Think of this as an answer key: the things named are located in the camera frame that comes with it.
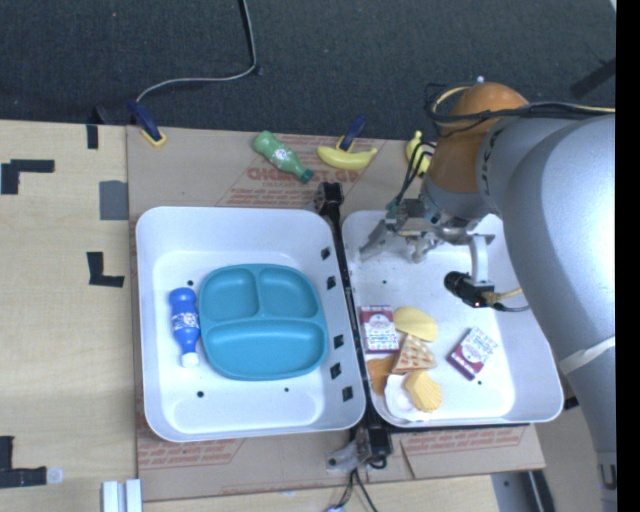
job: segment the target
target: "yellow banana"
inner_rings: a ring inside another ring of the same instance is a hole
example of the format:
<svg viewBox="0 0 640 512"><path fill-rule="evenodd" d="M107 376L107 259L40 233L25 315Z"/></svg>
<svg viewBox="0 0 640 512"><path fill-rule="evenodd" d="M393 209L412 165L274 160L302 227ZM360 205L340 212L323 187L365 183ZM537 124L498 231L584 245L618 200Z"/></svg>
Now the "yellow banana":
<svg viewBox="0 0 640 512"><path fill-rule="evenodd" d="M354 171L364 169L367 165L369 165L373 156L378 152L377 148L371 148L368 151L359 151L357 153L352 153L351 148L353 147L353 144L349 146L348 151L344 151L342 149L338 149L338 147L340 146L340 141L338 141L338 144L336 144L335 148L329 146L320 146L317 149L320 160L322 160L325 164L337 169L347 169Z"/></svg>
<svg viewBox="0 0 640 512"><path fill-rule="evenodd" d="M417 131L413 135L413 139L407 142L407 145L405 146L405 152L407 154L407 160L409 160L409 162L411 162L411 157L413 156L413 151L415 150L416 146L420 144L421 137L422 137L422 132ZM413 167L412 167L413 169L416 168L415 166L420 160L420 156L422 155L422 153L425 153L425 151L424 149L420 148L413 159ZM420 167L418 168L418 176L423 176L424 173L427 172L427 169L429 168L430 163L431 163L431 157L427 153L422 158L422 162L420 162Z"/></svg>

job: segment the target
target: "blue plate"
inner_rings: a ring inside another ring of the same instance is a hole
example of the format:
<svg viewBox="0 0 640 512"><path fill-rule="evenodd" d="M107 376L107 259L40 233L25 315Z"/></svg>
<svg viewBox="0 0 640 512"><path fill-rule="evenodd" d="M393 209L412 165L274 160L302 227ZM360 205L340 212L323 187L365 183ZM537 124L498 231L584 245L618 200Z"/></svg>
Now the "blue plate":
<svg viewBox="0 0 640 512"><path fill-rule="evenodd" d="M239 380L297 377L328 350L318 294L298 270L233 265L209 274L198 299L202 343L220 374Z"/></svg>

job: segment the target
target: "green bottle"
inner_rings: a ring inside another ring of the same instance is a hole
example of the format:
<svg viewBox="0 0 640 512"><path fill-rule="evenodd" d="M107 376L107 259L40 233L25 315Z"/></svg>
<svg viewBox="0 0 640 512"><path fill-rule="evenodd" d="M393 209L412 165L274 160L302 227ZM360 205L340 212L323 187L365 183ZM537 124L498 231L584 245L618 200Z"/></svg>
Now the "green bottle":
<svg viewBox="0 0 640 512"><path fill-rule="evenodd" d="M313 177L313 171L300 163L298 155L269 131L265 130L256 137L253 141L253 149L264 155L281 171L297 176L302 183L307 183Z"/></svg>

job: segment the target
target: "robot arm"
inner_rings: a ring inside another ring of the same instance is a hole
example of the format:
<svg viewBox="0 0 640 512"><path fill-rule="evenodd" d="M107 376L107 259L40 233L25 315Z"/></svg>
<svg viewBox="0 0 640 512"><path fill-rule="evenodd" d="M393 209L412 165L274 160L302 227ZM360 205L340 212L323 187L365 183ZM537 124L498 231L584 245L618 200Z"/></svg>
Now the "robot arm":
<svg viewBox="0 0 640 512"><path fill-rule="evenodd" d="M460 92L440 115L444 99ZM441 136L418 199L397 198L361 255L384 246L376 236L400 235L420 261L441 243L469 244L487 214L502 219L522 292L582 406L603 507L614 511L615 114L591 110L529 105L495 83L445 91L430 106ZM487 305L474 302L482 283L454 277L445 282L450 291L472 307Z"/></svg>

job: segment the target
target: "cardboard box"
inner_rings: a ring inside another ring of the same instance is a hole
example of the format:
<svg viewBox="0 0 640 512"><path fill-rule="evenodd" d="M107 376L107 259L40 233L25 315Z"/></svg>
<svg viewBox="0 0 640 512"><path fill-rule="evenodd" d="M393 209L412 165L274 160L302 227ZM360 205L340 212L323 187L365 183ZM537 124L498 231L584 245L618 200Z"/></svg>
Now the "cardboard box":
<svg viewBox="0 0 640 512"><path fill-rule="evenodd" d="M379 210L397 193L406 172L405 142L358 139L358 150L376 147L378 153L365 170L341 171L316 155L317 146L334 146L337 137L277 134L314 170L314 178L303 185L253 151L256 133L163 132L167 142L154 148L138 128L127 127L138 477L145 501L343 485L346 475L328 471L325 459L348 443L348 432L171 443L148 428L142 409L135 224L156 206L311 208L323 181L342 183L343 218L358 210ZM367 470L368 482L544 467L532 425L398 433L392 441L387 466Z"/></svg>

